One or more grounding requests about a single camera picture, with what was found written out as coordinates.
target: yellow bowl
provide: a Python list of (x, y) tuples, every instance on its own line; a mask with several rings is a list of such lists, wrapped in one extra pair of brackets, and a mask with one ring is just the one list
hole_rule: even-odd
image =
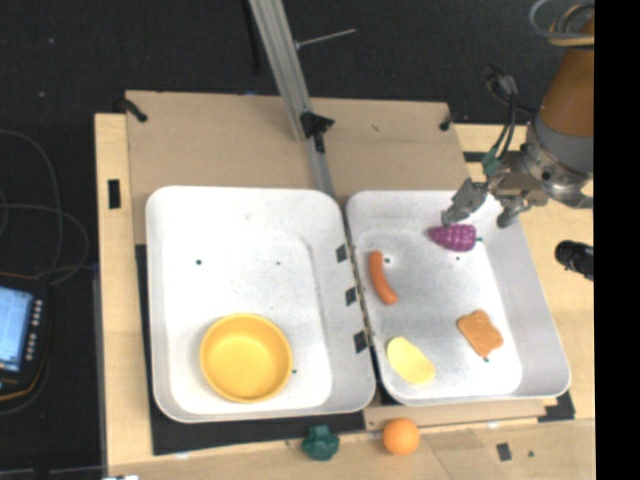
[(287, 337), (258, 315), (221, 318), (209, 327), (200, 345), (200, 367), (207, 382), (234, 402), (275, 396), (289, 381), (292, 365)]

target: purple grape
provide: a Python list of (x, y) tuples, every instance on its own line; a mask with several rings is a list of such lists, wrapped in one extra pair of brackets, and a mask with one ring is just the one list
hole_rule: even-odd
[(431, 240), (451, 251), (470, 251), (476, 245), (476, 228), (470, 224), (435, 226), (427, 232)]

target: metal pole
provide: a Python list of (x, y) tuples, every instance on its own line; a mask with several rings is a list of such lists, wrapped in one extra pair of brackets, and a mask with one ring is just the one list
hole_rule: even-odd
[(309, 134), (302, 125), (302, 116), (312, 113), (313, 109), (282, 0), (249, 0), (249, 3), (278, 91), (284, 100), (294, 136), (298, 140), (307, 142), (309, 159), (318, 189), (333, 196), (324, 148), (316, 147), (316, 140), (308, 140)]

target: green toy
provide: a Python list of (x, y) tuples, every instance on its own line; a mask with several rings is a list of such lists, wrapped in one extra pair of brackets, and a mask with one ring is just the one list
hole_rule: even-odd
[(315, 460), (328, 461), (338, 451), (340, 439), (331, 433), (327, 425), (309, 427), (309, 436), (302, 442), (302, 449)]

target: toy food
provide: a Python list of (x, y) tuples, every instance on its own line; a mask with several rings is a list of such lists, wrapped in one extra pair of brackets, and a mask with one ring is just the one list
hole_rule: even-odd
[(302, 450), (319, 461), (331, 460), (340, 446), (340, 438), (331, 433), (328, 425), (309, 427), (309, 435), (302, 441)]
[(420, 431), (410, 419), (397, 418), (385, 425), (382, 443), (394, 455), (411, 455), (420, 444)]
[(383, 261), (384, 256), (380, 251), (373, 251), (369, 254), (369, 275), (371, 276), (373, 287), (382, 302), (391, 305), (398, 302), (398, 295), (387, 282), (387, 278), (384, 275)]
[(470, 251), (477, 242), (476, 228), (470, 224), (453, 224), (447, 228), (435, 226), (429, 228), (427, 233), (431, 240), (451, 251)]
[(408, 339), (399, 336), (387, 345), (391, 367), (410, 384), (426, 384), (436, 376), (433, 363)]
[(485, 361), (492, 350), (504, 343), (500, 331), (491, 323), (489, 315), (481, 309), (459, 318), (457, 325), (473, 350)]

